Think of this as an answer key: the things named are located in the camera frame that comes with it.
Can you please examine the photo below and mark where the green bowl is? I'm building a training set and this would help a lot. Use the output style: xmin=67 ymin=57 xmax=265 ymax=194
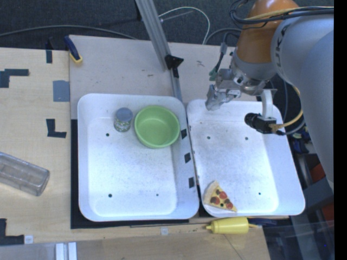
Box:
xmin=133 ymin=105 xmax=182 ymax=150

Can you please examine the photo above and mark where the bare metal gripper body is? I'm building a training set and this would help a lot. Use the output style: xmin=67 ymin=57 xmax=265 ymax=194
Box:
xmin=215 ymin=68 xmax=268 ymax=98

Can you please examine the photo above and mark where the small green can grey lid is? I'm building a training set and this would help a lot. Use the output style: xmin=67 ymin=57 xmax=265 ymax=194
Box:
xmin=113 ymin=107 xmax=134 ymax=133

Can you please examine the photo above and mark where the white plastic tray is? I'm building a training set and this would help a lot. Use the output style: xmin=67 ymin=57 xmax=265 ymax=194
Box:
xmin=186 ymin=99 xmax=306 ymax=219
xmin=77 ymin=93 xmax=201 ymax=223

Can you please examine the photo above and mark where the yellow squeeze bottle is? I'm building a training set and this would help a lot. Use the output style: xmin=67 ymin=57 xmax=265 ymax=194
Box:
xmin=205 ymin=216 xmax=259 ymax=235

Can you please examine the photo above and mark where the black cylinder on white bracket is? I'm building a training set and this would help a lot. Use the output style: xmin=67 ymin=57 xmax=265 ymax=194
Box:
xmin=244 ymin=89 xmax=278 ymax=134

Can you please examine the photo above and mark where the toy pizza slice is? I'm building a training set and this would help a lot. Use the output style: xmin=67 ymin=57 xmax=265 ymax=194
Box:
xmin=203 ymin=180 xmax=238 ymax=213

